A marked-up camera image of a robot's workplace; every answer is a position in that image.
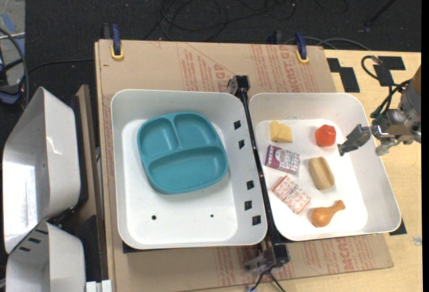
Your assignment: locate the tan bread roll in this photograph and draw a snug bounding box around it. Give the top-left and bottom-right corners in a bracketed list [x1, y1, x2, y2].
[307, 156, 336, 191]

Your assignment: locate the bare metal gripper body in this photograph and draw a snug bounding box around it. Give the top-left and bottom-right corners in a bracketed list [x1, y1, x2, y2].
[370, 108, 422, 145]

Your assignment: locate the yellow cheese wedge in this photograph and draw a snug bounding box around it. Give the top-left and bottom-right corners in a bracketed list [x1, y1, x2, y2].
[269, 120, 294, 144]

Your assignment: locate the blue divided plate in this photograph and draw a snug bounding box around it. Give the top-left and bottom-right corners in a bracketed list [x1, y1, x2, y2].
[136, 111, 230, 195]

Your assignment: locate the purple and white carton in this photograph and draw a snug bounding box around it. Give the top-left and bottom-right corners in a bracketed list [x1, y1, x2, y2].
[264, 144, 301, 175]

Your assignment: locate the white plastic tray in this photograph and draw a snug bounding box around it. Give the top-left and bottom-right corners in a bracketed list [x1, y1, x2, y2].
[1, 86, 82, 254]
[248, 92, 402, 242]
[110, 88, 268, 250]
[4, 220, 87, 292]

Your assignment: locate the brown cardboard board red print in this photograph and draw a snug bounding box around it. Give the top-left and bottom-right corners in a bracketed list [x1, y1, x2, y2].
[95, 38, 394, 292]

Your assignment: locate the orange chicken drumstick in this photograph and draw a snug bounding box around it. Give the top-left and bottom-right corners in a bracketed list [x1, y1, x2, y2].
[310, 200, 347, 228]

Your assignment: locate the pink and white carton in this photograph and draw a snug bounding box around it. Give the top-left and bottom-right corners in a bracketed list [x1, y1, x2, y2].
[270, 175, 312, 215]

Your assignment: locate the black block with thin wires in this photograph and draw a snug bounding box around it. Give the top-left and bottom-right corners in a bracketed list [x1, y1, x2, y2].
[227, 74, 251, 94]
[243, 239, 290, 274]

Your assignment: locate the orange red pepper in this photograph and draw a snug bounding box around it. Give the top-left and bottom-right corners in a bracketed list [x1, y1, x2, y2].
[314, 124, 337, 148]

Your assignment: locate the thin black rod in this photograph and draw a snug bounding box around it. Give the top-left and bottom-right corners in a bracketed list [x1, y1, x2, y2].
[238, 88, 282, 246]

